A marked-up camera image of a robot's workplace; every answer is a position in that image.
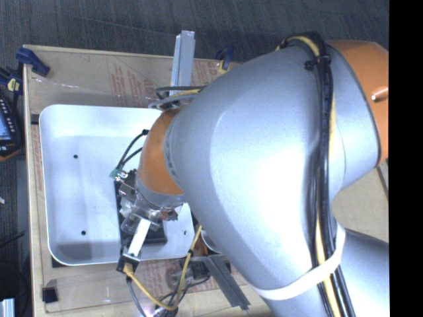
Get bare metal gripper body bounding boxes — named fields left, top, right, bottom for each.
left=116, top=169, right=180, bottom=234

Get white plastic tray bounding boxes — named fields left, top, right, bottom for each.
left=199, top=229, right=226, bottom=256
left=38, top=104, right=196, bottom=267

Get brown cardboard board, red print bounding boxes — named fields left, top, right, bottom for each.
left=22, top=44, right=389, bottom=317

